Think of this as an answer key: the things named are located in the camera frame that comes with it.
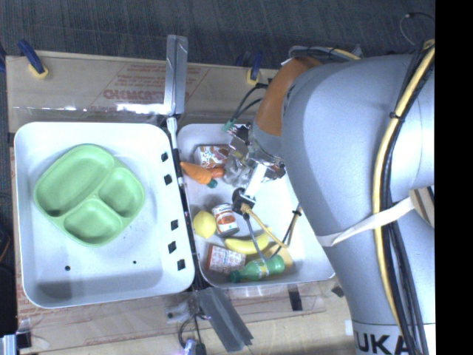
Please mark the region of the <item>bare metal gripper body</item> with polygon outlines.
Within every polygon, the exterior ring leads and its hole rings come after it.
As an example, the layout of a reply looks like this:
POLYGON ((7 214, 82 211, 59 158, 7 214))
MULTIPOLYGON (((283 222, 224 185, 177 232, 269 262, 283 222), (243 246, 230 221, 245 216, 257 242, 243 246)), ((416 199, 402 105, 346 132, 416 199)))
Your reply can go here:
POLYGON ((233 125, 228 133, 232 139, 224 167, 226 183, 248 185, 258 165, 265 170, 264 182, 285 176, 284 161, 279 154, 279 137, 269 135, 256 124, 233 125))

